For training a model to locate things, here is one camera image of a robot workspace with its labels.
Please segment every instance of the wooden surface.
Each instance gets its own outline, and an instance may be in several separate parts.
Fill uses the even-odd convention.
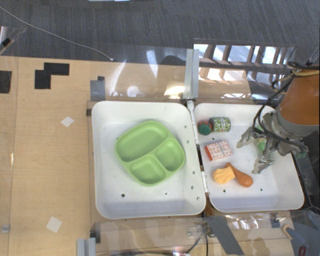
[[[88,136],[90,118],[86,116],[90,80],[104,76],[106,96],[117,94],[118,100],[121,95],[133,96],[137,88],[139,94],[163,97],[168,87],[181,85],[184,67],[12,57],[7,57],[5,64],[2,60],[0,69],[12,70],[12,83],[18,84],[18,90],[13,87],[10,94],[0,94],[4,110],[0,115],[0,138],[7,140],[7,147],[0,152],[0,224],[11,225],[9,234],[0,234],[0,256],[75,256],[77,239],[87,239],[95,223],[113,223],[99,215],[94,183],[90,182],[93,152]],[[51,90],[34,89],[35,70],[43,70],[44,62],[70,64],[69,76],[51,77]],[[69,127],[61,124],[66,117],[74,120]],[[57,232],[46,228],[51,217],[62,222]],[[171,219],[162,221],[170,223]],[[161,234],[169,236],[172,230],[179,231],[178,226],[163,227]],[[255,246],[257,251],[267,252],[274,246],[279,252],[290,250],[290,241],[281,231],[267,236],[270,231],[274,230],[259,233],[257,229],[253,236],[242,231],[237,239],[248,248],[248,255],[259,255],[252,254]],[[110,235],[112,232],[107,230],[105,238]],[[131,227],[129,234],[114,235],[125,241],[134,238],[130,246],[136,248],[154,245],[148,242],[143,225]],[[110,247],[104,242],[98,245],[101,253],[119,249],[116,243]],[[213,245],[209,255],[225,255],[216,238],[209,243]],[[192,241],[182,244],[189,247]],[[205,255],[205,251],[202,242],[191,255]]]

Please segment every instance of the gray carpet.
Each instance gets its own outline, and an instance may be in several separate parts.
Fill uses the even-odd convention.
[[[297,58],[301,60],[319,45],[318,0],[0,0],[0,5],[34,26],[112,58],[123,58],[124,51],[132,53],[133,62],[141,62],[142,46],[185,49],[193,48],[199,39],[295,45],[300,47]],[[27,27],[7,55],[107,60],[28,27],[1,10],[0,25]]]

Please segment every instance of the green plate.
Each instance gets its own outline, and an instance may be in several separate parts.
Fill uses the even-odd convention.
[[[128,173],[144,186],[164,181],[186,162],[185,151],[175,136],[153,120],[125,132],[116,140],[114,149]]]

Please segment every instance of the white square marker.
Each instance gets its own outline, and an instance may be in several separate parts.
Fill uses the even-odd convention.
[[[67,116],[65,119],[61,121],[65,127],[69,127],[75,120],[73,120],[70,116]]]
[[[51,230],[51,231],[54,232],[54,233],[57,233],[58,230],[59,230],[59,228],[60,228],[60,226],[61,226],[61,224],[62,224],[62,221],[61,221],[61,220],[58,220],[57,218],[55,218],[55,217],[52,216],[52,217],[50,218],[48,224],[46,225],[46,228],[47,228],[48,230]]]

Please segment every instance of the small box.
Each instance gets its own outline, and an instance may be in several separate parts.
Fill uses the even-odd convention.
[[[232,151],[226,140],[206,145],[204,149],[210,161],[225,158],[232,155]]]

